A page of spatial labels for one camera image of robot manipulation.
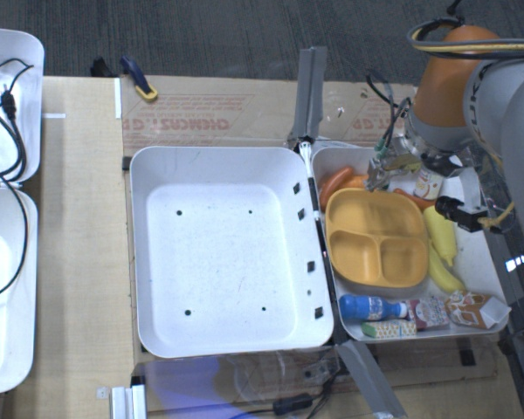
black connector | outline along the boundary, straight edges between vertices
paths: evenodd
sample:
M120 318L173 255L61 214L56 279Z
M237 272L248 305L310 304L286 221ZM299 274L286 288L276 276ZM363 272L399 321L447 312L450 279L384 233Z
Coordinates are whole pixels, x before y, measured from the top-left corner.
M276 416L286 415L299 409L307 409L313 405L313 397L307 393L278 399L272 404L273 413Z
M11 94L11 91L6 89L0 95L0 102L2 103L2 109L5 111L8 116L8 120L11 122L16 120L16 100L14 95Z

bottle cap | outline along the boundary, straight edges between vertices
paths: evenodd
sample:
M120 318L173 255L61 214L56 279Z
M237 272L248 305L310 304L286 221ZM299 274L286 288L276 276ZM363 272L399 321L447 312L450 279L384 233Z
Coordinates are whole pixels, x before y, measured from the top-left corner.
M408 305L404 302L400 303L400 313L398 314L399 318L405 318L408 316Z

white plastic tray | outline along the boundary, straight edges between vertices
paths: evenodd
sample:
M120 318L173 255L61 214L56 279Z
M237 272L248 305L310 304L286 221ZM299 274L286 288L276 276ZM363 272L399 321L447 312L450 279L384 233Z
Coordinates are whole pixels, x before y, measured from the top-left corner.
M138 331L159 357L318 347L334 327L307 172L285 148L130 166Z
M17 125L24 139L27 166L19 181L31 177L40 162L41 100L45 52L32 35L0 29L0 64L18 58L32 65L17 74L24 65L16 60L0 67L0 95L4 86L11 88L16 100ZM5 113L0 108L0 115ZM16 147L0 126L0 169L7 168L16 157ZM28 216L29 236L24 266L6 292L0 295L0 393L11 390L29 373L33 362L37 285L37 228L35 203L18 191ZM10 190L0 188L0 289L16 271L24 242L21 209Z
M327 175L330 175L337 169L347 165L352 166L356 174L366 174L369 167L369 159L374 154L375 151L373 148L331 147L319 149L313 157L314 178L317 185L326 178ZM401 188L406 192L411 193L415 185L415 180L416 177L411 174L395 177L390 182L389 190ZM463 200L462 184L459 178L455 177L445 179L440 195L456 197ZM465 287L468 290L490 294L499 300L506 302L483 231L470 233L457 227L455 227L454 230L456 232L458 246L458 255L455 258L453 267L454 273L464 282ZM408 289L389 289L358 285L342 278L335 272L334 284L338 299L346 293L378 295L391 301L418 299L430 295L436 295L442 299L448 297L448 294L440 291L429 277L426 277L423 283L415 287ZM361 321L341 320L344 328L352 338L360 341L377 342L376 339L362 333ZM469 326L459 326L451 323L448 328L421 331L417 333L416 337L398 340L419 340L431 337L471 336L476 334L496 333L503 329L507 322L508 316L498 325L489 330L482 330Z

dark gray carpet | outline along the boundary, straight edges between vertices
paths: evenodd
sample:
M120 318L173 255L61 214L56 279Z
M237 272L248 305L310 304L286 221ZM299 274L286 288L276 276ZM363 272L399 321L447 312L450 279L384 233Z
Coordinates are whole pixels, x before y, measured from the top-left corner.
M45 46L45 74L89 76L96 56L121 72L297 79L299 49L328 48L326 80L367 69L418 84L427 57L405 40L446 16L453 0L0 0L0 28ZM524 0L463 0L458 14L501 37L524 38Z

snack package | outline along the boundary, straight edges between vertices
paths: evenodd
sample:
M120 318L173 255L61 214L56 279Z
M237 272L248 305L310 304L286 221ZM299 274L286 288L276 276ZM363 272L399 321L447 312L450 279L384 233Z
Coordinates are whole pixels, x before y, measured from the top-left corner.
M459 325L490 329L512 310L492 295L457 290L445 301L450 319Z
M364 321L361 323L362 332L378 340L415 337L416 324L407 319L386 319L384 321Z
M443 328L450 325L445 310L445 302L434 295L422 299L409 299L408 318L415 322L418 331L431 328Z

